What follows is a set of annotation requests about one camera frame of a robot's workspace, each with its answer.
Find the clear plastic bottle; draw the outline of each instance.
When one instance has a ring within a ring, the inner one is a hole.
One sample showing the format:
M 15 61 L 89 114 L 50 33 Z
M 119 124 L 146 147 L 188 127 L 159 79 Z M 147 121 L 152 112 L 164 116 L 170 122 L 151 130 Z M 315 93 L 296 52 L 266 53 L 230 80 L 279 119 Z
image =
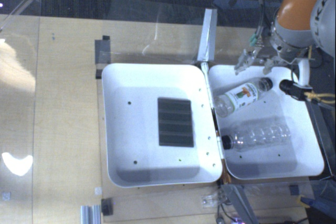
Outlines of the clear plastic bottle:
M 272 89 L 269 78 L 252 79 L 215 98 L 215 110 L 218 116 L 226 117 L 233 112 L 263 98 Z
M 286 144 L 289 141 L 290 131 L 284 123 L 257 127 L 243 124 L 232 129 L 230 134 L 222 136 L 224 149 L 237 151 Z

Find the wooden table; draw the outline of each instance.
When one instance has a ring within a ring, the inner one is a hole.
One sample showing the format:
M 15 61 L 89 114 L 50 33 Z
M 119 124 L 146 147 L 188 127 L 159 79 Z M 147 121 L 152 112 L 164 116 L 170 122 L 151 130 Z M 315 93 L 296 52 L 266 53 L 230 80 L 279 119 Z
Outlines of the wooden table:
M 23 199 L 18 201 L 27 214 L 32 207 L 34 224 L 79 223 L 80 206 L 100 204 L 100 188 L 106 178 L 102 176 L 94 42 L 102 35 L 109 35 L 117 49 L 141 53 L 143 48 L 137 42 L 146 39 L 153 29 L 155 25 L 151 23 L 40 19 L 34 140 L 31 141 L 33 192 L 23 189 Z M 253 32 L 254 29 L 218 27 L 216 59 L 235 64 Z M 181 33 L 184 38 L 197 42 L 201 26 L 161 24 L 160 49 L 174 50 L 172 37 Z M 130 215 L 135 214 L 131 208 L 127 210 Z M 27 218 L 18 210 L 1 212 L 0 207 L 1 223 L 26 223 Z M 275 216 L 292 220 L 306 216 L 299 206 L 256 213 L 263 216 L 264 222 L 278 221 Z M 215 223 L 215 218 L 216 214 L 211 212 L 119 223 Z

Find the black cap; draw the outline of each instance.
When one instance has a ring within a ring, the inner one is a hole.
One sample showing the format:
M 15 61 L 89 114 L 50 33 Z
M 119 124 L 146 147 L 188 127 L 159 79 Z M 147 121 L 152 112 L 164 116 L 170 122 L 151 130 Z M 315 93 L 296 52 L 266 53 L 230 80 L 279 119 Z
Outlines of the black cap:
M 270 78 L 261 78 L 259 86 L 261 90 L 267 92 L 273 88 L 273 82 Z
M 223 135 L 222 144 L 225 150 L 230 150 L 232 148 L 231 137 L 229 135 Z

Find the plastic bottle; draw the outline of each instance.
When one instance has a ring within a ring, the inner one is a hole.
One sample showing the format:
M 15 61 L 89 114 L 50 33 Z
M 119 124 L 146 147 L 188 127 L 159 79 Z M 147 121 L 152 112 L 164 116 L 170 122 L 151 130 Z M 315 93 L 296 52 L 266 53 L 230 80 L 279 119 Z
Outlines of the plastic bottle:
M 218 116 L 226 117 L 233 112 L 263 98 L 272 89 L 269 78 L 252 79 L 215 98 L 215 110 Z
M 231 130 L 230 134 L 222 136 L 224 149 L 237 151 L 275 146 L 289 141 L 290 131 L 284 123 L 257 127 L 243 124 Z

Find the bottle cap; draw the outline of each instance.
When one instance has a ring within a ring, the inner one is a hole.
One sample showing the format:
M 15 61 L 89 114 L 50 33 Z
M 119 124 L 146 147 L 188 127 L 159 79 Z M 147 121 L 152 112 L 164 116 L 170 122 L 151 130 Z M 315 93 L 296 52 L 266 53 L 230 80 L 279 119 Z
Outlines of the bottle cap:
M 270 78 L 261 78 L 259 86 L 262 91 L 267 92 L 273 88 L 273 82 Z
M 223 135 L 222 144 L 225 150 L 230 150 L 232 148 L 231 137 L 229 135 Z

